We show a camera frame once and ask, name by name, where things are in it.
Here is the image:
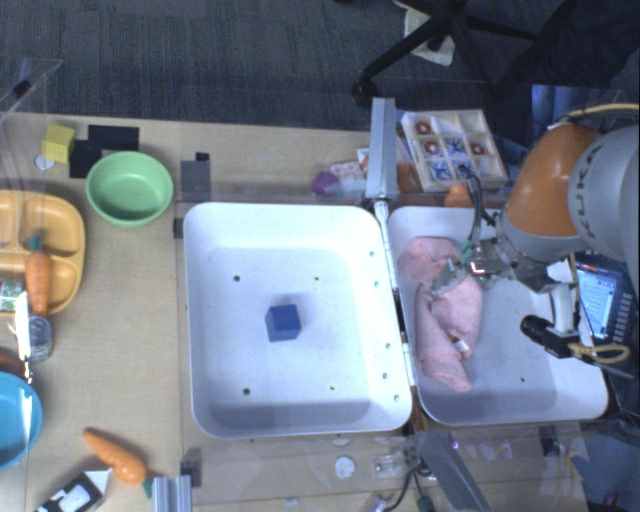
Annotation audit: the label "green and white packet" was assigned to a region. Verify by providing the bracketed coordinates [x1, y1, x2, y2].
[0, 279, 27, 315]

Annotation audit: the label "clear plastic bottle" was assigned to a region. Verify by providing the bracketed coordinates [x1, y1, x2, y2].
[27, 315, 54, 363]

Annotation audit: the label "orange carrot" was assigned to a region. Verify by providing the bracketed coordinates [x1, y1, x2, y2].
[81, 428, 154, 497]
[24, 235, 54, 319]

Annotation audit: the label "white plastic tray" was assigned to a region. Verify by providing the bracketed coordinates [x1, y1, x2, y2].
[387, 205, 610, 427]
[182, 201, 414, 440]

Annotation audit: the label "pink cloth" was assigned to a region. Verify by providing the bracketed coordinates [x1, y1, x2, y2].
[396, 235, 485, 393]

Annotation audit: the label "wooden tic-tac-toe box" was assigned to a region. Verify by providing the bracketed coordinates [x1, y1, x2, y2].
[399, 110, 509, 194]

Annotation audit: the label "yellow cube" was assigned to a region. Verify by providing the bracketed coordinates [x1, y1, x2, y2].
[40, 124, 77, 164]

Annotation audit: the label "blue cube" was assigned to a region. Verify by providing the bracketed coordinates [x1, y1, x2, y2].
[264, 303, 304, 344]

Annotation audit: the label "orange divided plate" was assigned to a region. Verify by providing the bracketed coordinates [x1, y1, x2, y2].
[0, 189, 87, 317]

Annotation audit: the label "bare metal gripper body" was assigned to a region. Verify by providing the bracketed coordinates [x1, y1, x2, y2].
[468, 239, 550, 295]

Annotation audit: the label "black cylinder on white bracket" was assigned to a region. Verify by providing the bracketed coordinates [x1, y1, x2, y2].
[519, 282, 584, 359]

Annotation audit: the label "white and red packet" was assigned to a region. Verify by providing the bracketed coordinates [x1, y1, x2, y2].
[329, 159, 369, 197]

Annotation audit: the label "clear plastic bag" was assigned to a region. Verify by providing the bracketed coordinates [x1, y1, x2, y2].
[371, 448, 417, 482]

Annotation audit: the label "blue bowl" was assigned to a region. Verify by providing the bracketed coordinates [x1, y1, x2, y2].
[0, 370, 44, 472]

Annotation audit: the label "black and white carton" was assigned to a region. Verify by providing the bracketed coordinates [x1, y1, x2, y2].
[33, 467, 114, 512]

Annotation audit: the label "black office chair base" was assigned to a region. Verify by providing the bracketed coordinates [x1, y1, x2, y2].
[349, 0, 551, 107]

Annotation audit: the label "green bowl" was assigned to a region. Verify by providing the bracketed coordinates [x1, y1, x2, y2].
[84, 150, 175, 230]

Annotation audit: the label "purple toy grapes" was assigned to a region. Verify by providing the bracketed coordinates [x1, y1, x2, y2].
[310, 170, 342, 198]

